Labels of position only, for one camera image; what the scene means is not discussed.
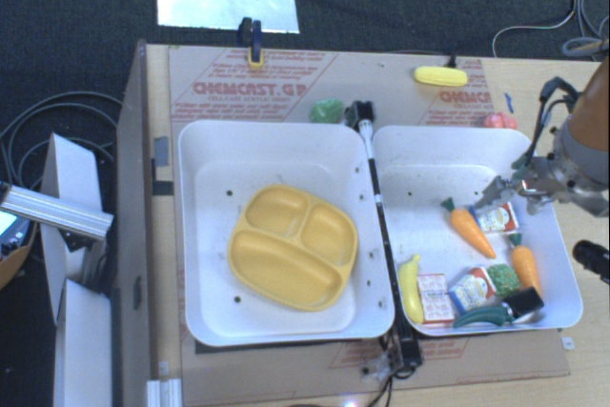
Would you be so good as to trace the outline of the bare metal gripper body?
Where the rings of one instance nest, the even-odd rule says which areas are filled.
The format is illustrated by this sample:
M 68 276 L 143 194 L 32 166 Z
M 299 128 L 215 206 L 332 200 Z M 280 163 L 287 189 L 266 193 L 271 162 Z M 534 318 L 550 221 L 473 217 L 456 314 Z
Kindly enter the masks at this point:
M 594 217 L 609 216 L 608 185 L 578 170 L 570 159 L 533 157 L 526 167 L 523 183 L 548 192 L 553 202 L 571 203 Z

